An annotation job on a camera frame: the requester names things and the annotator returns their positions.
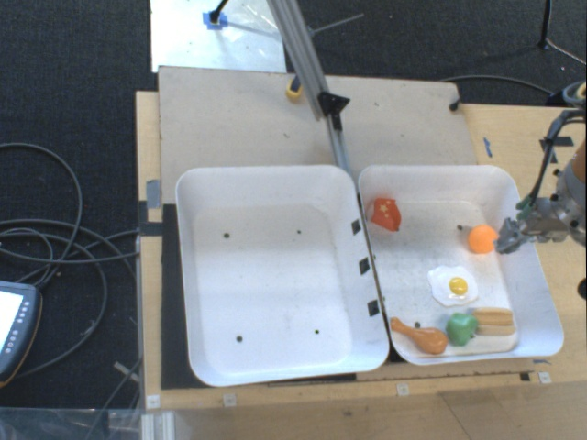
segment black carpet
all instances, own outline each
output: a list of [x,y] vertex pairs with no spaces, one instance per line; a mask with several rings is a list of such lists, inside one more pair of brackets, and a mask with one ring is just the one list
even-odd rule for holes
[[[426,80],[495,74],[556,92],[584,79],[585,70],[537,48],[544,2],[300,0],[312,28],[365,14],[316,35],[327,73]],[[549,35],[582,58],[585,23],[586,0],[554,0]],[[83,225],[104,236],[138,225],[134,94],[154,89],[150,0],[0,0],[0,143],[34,143],[61,155],[83,189]],[[503,82],[463,82],[460,92],[468,103],[546,102],[543,93]],[[0,151],[0,191],[0,221],[75,217],[72,181],[38,153]],[[134,248],[133,238],[117,243]],[[0,257],[0,280],[15,280],[25,268]],[[130,367],[138,356],[134,282],[119,263],[106,265],[105,274],[107,309],[95,334],[59,365],[1,389],[0,405],[104,403],[121,380],[113,364]],[[93,266],[62,269],[45,292],[39,336],[23,370],[75,344],[91,327],[101,295]],[[135,390],[130,382],[113,406],[127,407]]]

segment toy food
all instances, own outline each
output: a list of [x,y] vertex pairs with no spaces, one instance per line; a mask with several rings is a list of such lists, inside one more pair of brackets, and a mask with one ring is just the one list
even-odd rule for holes
[[479,325],[475,330],[477,336],[511,336],[515,332],[515,326],[488,326]]
[[389,231],[397,231],[402,223],[402,215],[394,199],[375,199],[371,221]]
[[420,327],[418,329],[402,323],[399,318],[391,319],[392,331],[410,337],[415,344],[427,354],[439,355],[447,348],[449,339],[440,329],[435,327]]
[[477,318],[472,314],[453,313],[447,322],[447,334],[454,346],[465,346],[477,329]]
[[427,276],[432,296],[445,306],[466,304],[479,296],[475,278],[462,266],[439,266]]
[[479,322],[479,336],[510,336],[515,332],[514,314],[507,308],[477,308],[472,315]]
[[467,242],[472,252],[486,254],[495,249],[493,241],[498,237],[497,232],[489,225],[477,225],[469,232]]
[[508,326],[514,323],[514,314],[507,308],[475,308],[472,315],[477,318],[479,325]]

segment aluminum rod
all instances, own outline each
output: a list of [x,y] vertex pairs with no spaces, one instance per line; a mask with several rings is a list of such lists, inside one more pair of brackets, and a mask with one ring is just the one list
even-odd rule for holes
[[[295,74],[304,87],[308,103],[316,119],[320,119],[325,114],[318,102],[318,96],[330,91],[297,0],[267,0],[267,3],[282,34],[283,44],[292,60]],[[350,174],[347,147],[342,130],[334,128],[332,115],[327,115],[327,123],[335,162],[342,170]]]

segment black clamp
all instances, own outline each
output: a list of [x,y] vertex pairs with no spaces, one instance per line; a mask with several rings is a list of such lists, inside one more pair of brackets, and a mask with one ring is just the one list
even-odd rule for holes
[[331,116],[333,128],[339,132],[342,131],[340,113],[350,103],[350,100],[337,94],[322,92],[318,95],[318,102],[322,108],[322,114]]

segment cable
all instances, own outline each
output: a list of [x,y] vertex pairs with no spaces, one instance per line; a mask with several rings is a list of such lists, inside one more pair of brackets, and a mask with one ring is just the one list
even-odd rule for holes
[[[103,237],[95,233],[94,231],[81,226],[83,211],[82,188],[77,179],[77,176],[73,172],[72,168],[65,162],[65,160],[63,160],[56,153],[53,153],[46,148],[28,143],[0,144],[0,151],[3,149],[30,149],[40,152],[46,156],[49,156],[51,159],[57,161],[72,178],[77,198],[77,213],[75,216],[75,220],[72,224],[57,220],[45,219],[15,219],[0,221],[0,230],[3,230],[2,232],[0,232],[0,237],[4,240],[25,237],[36,238],[39,239],[44,244],[45,248],[48,250],[49,258],[36,258],[24,254],[15,253],[13,251],[3,249],[0,247],[0,254],[12,256],[18,259],[23,259],[28,262],[40,262],[44,264],[40,268],[31,271],[26,276],[21,277],[18,281],[26,281],[41,274],[40,278],[38,278],[34,283],[32,283],[32,285],[37,286],[37,288],[42,291],[47,287],[47,285],[50,283],[50,280],[58,272],[60,265],[93,264],[98,272],[103,294],[98,315],[95,318],[95,320],[92,321],[91,326],[84,331],[82,338],[78,340],[69,349],[59,354],[57,357],[54,357],[49,361],[44,362],[34,368],[30,368],[26,371],[19,372],[16,378],[20,379],[37,373],[43,369],[46,369],[47,367],[53,366],[63,361],[66,357],[68,357],[77,349],[79,349],[92,336],[92,334],[101,324],[105,316],[105,310],[108,301],[108,281],[104,273],[104,270],[102,269],[102,263],[108,261],[122,262],[136,284],[136,275],[133,270],[133,267],[130,264],[129,259],[134,258],[137,255],[137,253],[122,253],[121,250],[116,245],[114,245],[114,243],[112,243],[112,240],[121,237],[135,236],[138,233],[138,230],[129,230],[121,233],[116,233],[112,236]],[[63,229],[64,232],[67,233],[67,236],[60,236],[47,231],[42,231],[37,229],[36,227],[41,227],[44,229]],[[80,243],[76,242],[76,240],[82,236],[91,238],[93,242],[87,245],[81,245]],[[55,258],[55,245],[58,245],[62,248],[62,252],[58,254],[57,258]],[[114,254],[114,256],[98,258],[95,254],[89,251],[89,249],[96,248],[98,246],[106,247],[110,252]]]
[[540,173],[538,174],[537,181],[532,188],[532,191],[529,194],[529,207],[532,207],[537,198],[538,194],[540,193],[540,187],[542,186],[542,181],[544,179],[544,174],[546,172],[547,166],[552,159],[552,153],[554,152],[554,143],[559,136],[559,132],[565,127],[567,124],[574,123],[572,119],[577,117],[585,117],[585,111],[583,110],[566,110],[560,113],[559,117],[557,117],[552,124],[550,125],[550,129],[548,130],[547,136],[545,138],[546,141],[546,148],[544,149],[544,157],[542,159],[542,164],[540,165]]
[[575,82],[562,90],[562,99],[567,105],[577,108],[585,107],[585,82]]
[[467,81],[467,80],[495,80],[498,82],[517,83],[517,84],[527,86],[528,88],[533,88],[535,90],[538,90],[538,91],[545,93],[545,94],[548,94],[548,95],[554,94],[553,92],[551,92],[550,90],[548,90],[547,88],[545,88],[543,86],[533,84],[531,82],[526,82],[524,80],[519,80],[519,79],[513,78],[513,77],[503,77],[501,75],[477,75],[477,74],[462,75],[462,76],[458,76],[458,77],[444,78],[439,81],[440,82],[460,82],[460,81]]
[[[72,236],[70,237],[70,240],[68,241],[68,243],[65,246],[65,249],[63,250],[63,253],[61,255],[61,259],[64,259],[68,255],[68,253],[70,252],[70,249],[73,246],[73,241],[75,241],[75,238],[77,237],[77,232],[78,232],[80,225],[82,223],[82,212],[83,212],[82,187],[80,186],[80,182],[78,181],[77,176],[73,172],[70,165],[68,165],[62,157],[60,157],[56,153],[53,153],[52,151],[50,151],[44,147],[40,147],[38,145],[33,145],[33,144],[29,144],[29,143],[5,143],[5,144],[0,144],[0,150],[3,150],[3,149],[29,149],[29,150],[34,150],[34,151],[43,153],[44,155],[47,155],[48,157],[57,161],[68,172],[68,174],[72,178],[73,185],[75,186],[75,192],[77,195],[77,214],[75,216],[75,222],[74,222],[74,227],[73,227],[73,231],[72,231]],[[59,270],[59,265],[55,266],[49,272],[49,274],[46,277],[46,280],[44,280],[41,284],[39,284],[39,287],[41,289],[43,289],[45,286],[47,286],[47,282],[57,273],[58,270]]]
[[[45,234],[45,237],[48,238],[48,239],[53,239],[55,241],[60,241],[60,242],[67,242],[68,241],[67,238],[64,238],[62,236],[55,236],[55,235]],[[81,252],[83,252],[89,258],[93,258],[94,257],[94,255],[90,251],[88,251],[84,247],[78,245],[77,243],[72,243],[72,247],[78,249]],[[93,324],[83,333],[83,337],[77,343],[75,343],[72,347],[70,347],[68,350],[66,350],[65,352],[61,353],[57,357],[52,358],[48,362],[45,362],[45,363],[43,363],[41,365],[38,365],[38,366],[36,366],[34,368],[31,368],[31,369],[29,369],[29,370],[27,370],[25,372],[18,373],[17,376],[16,376],[17,379],[20,379],[20,378],[23,378],[23,377],[27,377],[28,375],[32,375],[33,373],[37,373],[38,371],[41,371],[43,369],[46,369],[47,367],[50,367],[52,365],[55,365],[58,362],[61,362],[66,357],[68,357],[73,352],[75,352],[79,347],[81,347],[83,345],[83,343],[85,343],[85,341],[87,341],[90,338],[90,336],[95,332],[95,330],[98,327],[98,325],[100,325],[100,323],[102,322],[102,319],[104,318],[104,314],[105,314],[105,310],[106,310],[106,304],[107,304],[107,301],[108,301],[108,282],[107,282],[107,279],[106,279],[106,275],[104,274],[104,271],[102,270],[102,267],[100,266],[100,264],[99,263],[95,263],[95,267],[98,270],[98,273],[100,275],[100,280],[102,282],[103,297],[102,297],[102,305],[100,306],[100,311],[99,311],[98,316],[96,317],[95,321],[93,322]]]
[[[3,233],[0,233],[0,237],[6,236],[6,235],[10,235],[12,233],[15,232],[22,232],[22,231],[28,231],[30,233],[32,233],[35,237],[38,237],[41,241],[43,241],[43,243],[45,244],[45,246],[47,247],[47,250],[49,251],[49,259],[53,259],[53,246],[51,245],[51,243],[49,242],[49,240],[40,232],[38,232],[37,230],[33,229],[33,228],[11,228],[8,231],[5,231]],[[43,282],[46,278],[47,275],[50,272],[50,266],[43,266],[40,269],[35,270],[34,272],[32,272],[32,275],[36,275],[38,273],[40,273],[41,271],[44,271],[42,277],[37,280],[35,283],[33,283],[32,285],[39,285],[41,282]],[[20,283],[22,281],[25,281],[26,279],[28,279],[28,275],[25,277],[22,277],[18,280],[15,280],[16,283]]]
[[[10,233],[3,235],[4,237],[31,237],[35,234],[20,232],[20,233]],[[9,251],[8,249],[3,249],[0,247],[0,254],[5,254],[7,256],[11,256],[13,258],[22,259],[29,262],[42,262],[44,264],[95,264],[97,262],[109,262],[113,260],[121,260],[121,259],[128,259],[128,258],[135,258],[138,253],[127,253],[121,254],[120,256],[109,256],[107,258],[91,258],[91,259],[44,259],[44,258],[35,258],[33,256],[28,256],[26,254],[16,253],[14,251]]]
[[132,368],[128,371],[128,373],[125,375],[125,377],[114,388],[114,391],[112,391],[112,394],[110,394],[110,396],[108,397],[108,399],[106,400],[106,402],[100,408],[100,411],[96,415],[95,420],[92,423],[92,426],[90,427],[90,430],[88,431],[87,435],[85,436],[85,440],[89,440],[90,439],[90,437],[94,433],[95,428],[97,427],[98,423],[102,419],[102,416],[104,415],[104,411],[106,409],[108,409],[108,406],[110,406],[110,403],[116,397],[116,395],[118,394],[118,392],[120,390],[122,390],[122,387],[127,383],[127,381],[130,380],[130,377],[132,377],[133,373],[138,369],[138,367],[140,366],[140,363],[141,362],[142,362],[142,357],[137,360],[137,363],[135,363],[135,365],[132,366]]
[[[547,21],[547,27],[544,31],[544,34],[548,34],[548,29],[550,28],[550,20],[552,19],[552,0],[548,0],[548,21]],[[544,41],[554,50],[557,50],[558,52],[560,52],[563,55],[566,55],[567,57],[570,57],[571,59],[573,59],[574,61],[577,61],[578,63],[582,64],[582,65],[587,65],[585,63],[585,60],[577,57],[575,54],[572,54],[570,52],[568,52],[567,50],[563,49],[560,46],[557,46],[552,39],[546,37],[544,39]]]
[[[59,220],[45,220],[45,219],[38,219],[38,218],[6,220],[4,222],[0,222],[0,228],[2,228],[3,226],[19,226],[19,225],[30,225],[30,226],[41,225],[41,226],[58,226],[61,228],[73,228],[73,225],[68,224],[67,222],[61,222]],[[136,229],[136,230],[123,231],[120,233],[115,233],[111,236],[104,237],[104,236],[98,235],[97,233],[95,233],[94,231],[92,231],[88,228],[85,228],[84,226],[80,226],[80,232],[82,232],[82,233],[84,233],[84,234],[88,235],[89,237],[96,240],[94,243],[85,246],[86,249],[91,249],[91,248],[94,248],[100,244],[103,244],[103,245],[107,246],[110,250],[112,250],[117,256],[122,256],[122,252],[111,241],[113,239],[119,239],[121,237],[135,237],[136,235],[138,235],[138,230]],[[79,254],[78,251],[73,252],[70,254],[69,258],[72,258],[78,254]],[[137,277],[135,275],[135,271],[132,269],[132,266],[128,262],[128,259],[125,258],[123,262],[125,264],[125,267],[128,270],[128,273],[132,277],[133,281],[135,281]],[[24,281],[24,280],[32,277],[33,275],[36,275],[42,269],[44,269],[44,268],[34,270],[33,272],[31,272],[27,276],[22,277],[20,280]]]

